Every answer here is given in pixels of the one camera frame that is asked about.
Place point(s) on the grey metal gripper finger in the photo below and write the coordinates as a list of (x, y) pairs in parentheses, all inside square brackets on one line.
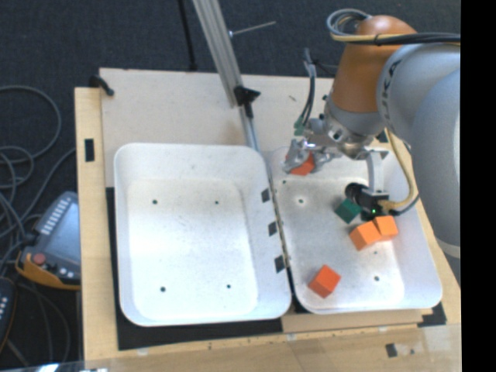
[(321, 159), (293, 155)]

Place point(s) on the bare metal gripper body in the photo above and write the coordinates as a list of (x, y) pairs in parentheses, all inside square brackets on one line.
[(343, 141)]

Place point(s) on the orange cube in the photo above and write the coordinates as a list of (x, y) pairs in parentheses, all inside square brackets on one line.
[(306, 167), (324, 281), (386, 227), (364, 235)]

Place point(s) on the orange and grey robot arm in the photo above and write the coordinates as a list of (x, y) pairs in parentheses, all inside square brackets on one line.
[(418, 99)]

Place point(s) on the green cube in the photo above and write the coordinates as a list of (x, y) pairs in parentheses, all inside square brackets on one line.
[(348, 210)]

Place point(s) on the white plastic tray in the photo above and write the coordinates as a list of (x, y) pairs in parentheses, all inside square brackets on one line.
[(329, 246), (193, 238)]

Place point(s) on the pale wood board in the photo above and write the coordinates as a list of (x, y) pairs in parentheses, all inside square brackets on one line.
[(170, 107)]

